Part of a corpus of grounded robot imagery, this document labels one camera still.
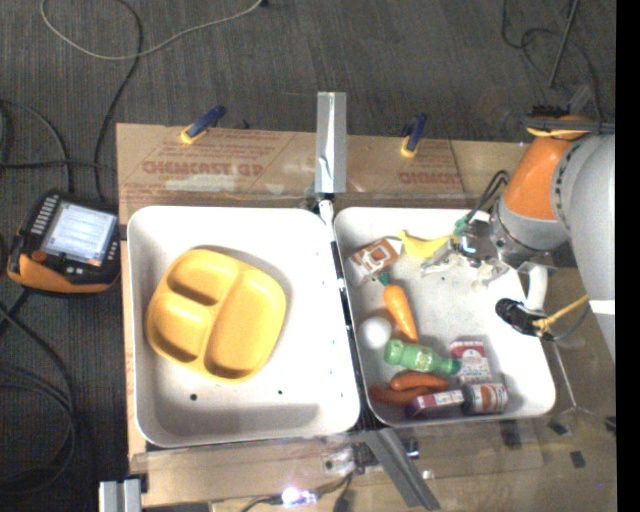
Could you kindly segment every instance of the yellow banana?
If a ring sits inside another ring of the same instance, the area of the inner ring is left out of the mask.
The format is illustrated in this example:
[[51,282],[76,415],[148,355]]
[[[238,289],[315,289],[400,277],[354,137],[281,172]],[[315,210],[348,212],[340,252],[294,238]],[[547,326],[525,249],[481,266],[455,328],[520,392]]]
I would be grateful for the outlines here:
[[400,231],[398,238],[402,240],[404,249],[409,256],[431,258],[433,257],[433,253],[446,244],[447,240],[452,238],[452,236],[447,235],[436,238],[435,240],[423,240],[422,238],[410,236],[406,231]]

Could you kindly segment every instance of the egg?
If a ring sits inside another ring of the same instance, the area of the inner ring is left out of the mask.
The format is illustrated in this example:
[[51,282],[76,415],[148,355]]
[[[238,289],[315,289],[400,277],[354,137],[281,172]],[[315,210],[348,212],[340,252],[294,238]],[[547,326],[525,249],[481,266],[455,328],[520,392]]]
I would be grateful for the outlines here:
[[358,335],[367,347],[378,349],[389,341],[391,331],[391,322],[381,316],[373,316],[360,324]]

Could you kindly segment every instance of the blue clamp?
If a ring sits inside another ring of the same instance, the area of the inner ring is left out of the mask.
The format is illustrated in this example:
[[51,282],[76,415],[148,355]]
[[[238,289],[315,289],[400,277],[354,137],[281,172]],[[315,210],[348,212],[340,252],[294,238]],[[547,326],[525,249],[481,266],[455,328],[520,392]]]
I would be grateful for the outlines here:
[[190,124],[180,132],[182,142],[193,144],[206,133],[207,128],[210,126],[216,126],[218,121],[222,119],[226,113],[227,109],[222,105],[212,108],[195,123]]
[[404,137],[402,148],[400,152],[407,157],[415,156],[418,151],[418,142],[422,133],[424,132],[424,126],[427,123],[427,114],[424,112],[418,114],[414,120],[411,120],[404,125],[402,129],[401,137]]

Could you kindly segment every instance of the plastic bottle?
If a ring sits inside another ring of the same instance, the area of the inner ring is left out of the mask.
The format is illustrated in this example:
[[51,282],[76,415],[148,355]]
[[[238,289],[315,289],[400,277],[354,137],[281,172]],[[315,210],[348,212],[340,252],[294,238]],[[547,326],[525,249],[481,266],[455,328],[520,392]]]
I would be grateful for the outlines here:
[[460,371],[460,361],[446,359],[431,347],[416,343],[404,343],[390,339],[384,347],[384,360],[389,364],[399,364],[419,372],[442,372],[455,375]]

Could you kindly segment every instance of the device screen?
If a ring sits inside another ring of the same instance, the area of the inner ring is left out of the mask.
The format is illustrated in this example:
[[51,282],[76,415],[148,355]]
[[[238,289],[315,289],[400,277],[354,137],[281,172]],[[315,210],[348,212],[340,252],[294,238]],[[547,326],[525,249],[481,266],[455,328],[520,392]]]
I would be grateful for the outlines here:
[[104,259],[116,216],[66,201],[53,219],[41,249],[90,265],[100,266]]

